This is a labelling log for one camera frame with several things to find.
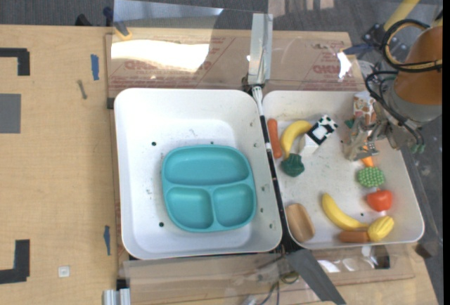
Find green grapes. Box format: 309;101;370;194
356;166;386;189

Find brown bread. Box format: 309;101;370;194
285;202;316;243

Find red pepper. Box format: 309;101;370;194
366;188;394;213

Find thin black and white rod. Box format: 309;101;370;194
250;85;293;249

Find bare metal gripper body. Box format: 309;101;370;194
371;103;420;152

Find orange sausage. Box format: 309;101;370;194
338;229;371;244
266;117;283;160

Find brown and white patterned carton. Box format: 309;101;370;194
352;91;378;127

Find black and white carton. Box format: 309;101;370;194
298;114;340;156

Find yellow banana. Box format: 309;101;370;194
279;119;314;159
321;193;370;231

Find orange carrot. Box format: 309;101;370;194
361;145;375;169

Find blue divided plate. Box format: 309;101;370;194
160;144;258;233

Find white plastic tray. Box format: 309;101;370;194
113;87;283;260
262;90;425;251

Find green broccoli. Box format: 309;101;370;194
280;152;306;178

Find yellow corn cob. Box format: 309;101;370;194
366;214;396;242

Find brown cardboard board red print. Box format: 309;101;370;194
105;27;416;284

